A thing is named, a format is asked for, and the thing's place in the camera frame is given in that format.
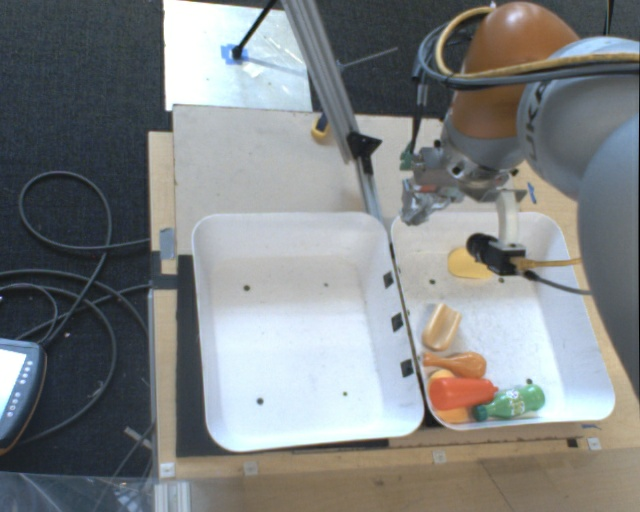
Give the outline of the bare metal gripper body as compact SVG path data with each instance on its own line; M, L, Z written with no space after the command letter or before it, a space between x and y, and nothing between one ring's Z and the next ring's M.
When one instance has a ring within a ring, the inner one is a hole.
M455 149L425 147L413 156L409 190L461 201L470 197L475 201L493 201L495 194L506 185L506 171L481 166Z

